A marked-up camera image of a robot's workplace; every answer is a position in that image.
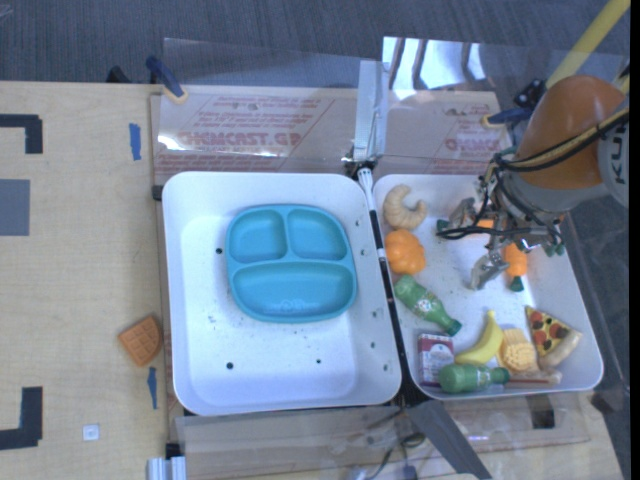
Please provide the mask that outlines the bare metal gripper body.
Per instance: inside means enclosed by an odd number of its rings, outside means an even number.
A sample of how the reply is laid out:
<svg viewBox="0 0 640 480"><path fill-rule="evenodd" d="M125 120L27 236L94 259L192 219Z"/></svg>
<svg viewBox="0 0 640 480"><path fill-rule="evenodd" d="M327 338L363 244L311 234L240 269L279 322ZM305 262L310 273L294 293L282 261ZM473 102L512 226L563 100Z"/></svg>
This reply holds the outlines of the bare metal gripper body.
<svg viewBox="0 0 640 480"><path fill-rule="evenodd" d="M565 243L560 230L562 213L549 213L519 201L511 201L506 195L492 195L488 206L481 212L493 221L489 251L498 251L514 244L528 253L541 248L546 254L563 254Z"/></svg>

